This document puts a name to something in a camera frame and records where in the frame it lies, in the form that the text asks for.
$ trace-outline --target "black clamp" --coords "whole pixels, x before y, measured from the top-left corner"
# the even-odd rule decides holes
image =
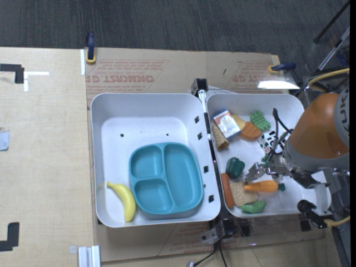
[[[7,228],[7,240],[0,241],[0,251],[12,251],[13,247],[18,246],[20,224],[12,222]]]
[[[23,84],[24,68],[21,65],[0,64],[0,71],[15,72],[15,83]]]
[[[205,92],[207,92],[209,90],[209,87],[207,85],[207,79],[195,79],[190,89],[192,95],[194,95],[195,97],[198,97],[198,92],[200,90],[204,90]]]
[[[324,222],[324,219],[312,211],[317,208],[317,206],[315,206],[313,203],[308,202],[306,200],[301,200],[299,201],[297,208],[318,229],[325,229],[328,227],[327,224]]]

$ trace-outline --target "blue clamp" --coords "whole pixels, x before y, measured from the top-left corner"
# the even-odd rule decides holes
[[[267,69],[268,69],[268,72],[270,74],[277,74],[279,73],[280,71],[283,71],[283,70],[293,70],[296,68],[296,64],[295,63],[292,63],[292,62],[287,62],[287,63],[281,63],[279,65],[276,65],[276,66],[272,66],[270,65]]]
[[[86,63],[89,65],[92,65],[95,63],[95,52],[94,52],[94,33],[89,32],[87,37],[86,37],[86,47],[88,48],[87,53],[86,53]]]

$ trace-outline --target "green pepper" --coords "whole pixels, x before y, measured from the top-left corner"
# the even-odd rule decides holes
[[[245,168],[245,163],[239,160],[237,157],[232,157],[228,160],[226,164],[226,173],[231,178],[238,178]]]

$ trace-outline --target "cardboard sheet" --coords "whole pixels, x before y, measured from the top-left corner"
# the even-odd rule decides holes
[[[0,63],[31,75],[29,90],[0,74],[0,241],[19,223],[18,246],[0,266],[75,266],[71,246],[92,246],[86,83],[79,50],[0,48]]]
[[[101,93],[187,93],[196,78],[206,78],[211,90],[237,93],[286,93],[257,89],[259,81],[288,80],[283,73],[271,75],[268,65],[279,64],[277,56],[263,53],[186,52],[97,48],[96,63],[86,65],[88,119],[91,100]],[[95,244],[101,245],[103,262],[146,257],[197,253],[211,250],[200,242],[200,233],[209,230],[206,222],[111,229],[98,222],[91,147],[93,223]],[[320,239],[323,232],[313,229],[302,234],[296,216],[279,219],[280,228],[271,230],[273,219],[251,229],[251,237],[235,237],[224,248],[245,248]]]

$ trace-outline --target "toy bread slice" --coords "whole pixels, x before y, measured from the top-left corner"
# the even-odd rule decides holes
[[[224,150],[229,146],[229,141],[223,135],[221,130],[216,124],[211,125],[212,134],[214,135],[215,145],[218,150]]]
[[[243,181],[233,182],[230,184],[230,186],[236,206],[240,207],[242,205],[258,200],[257,192],[246,191],[244,189],[245,183]]]
[[[255,141],[262,135],[262,131],[250,121],[245,122],[237,115],[233,115],[233,118],[241,129],[240,137],[242,139],[247,141]]]

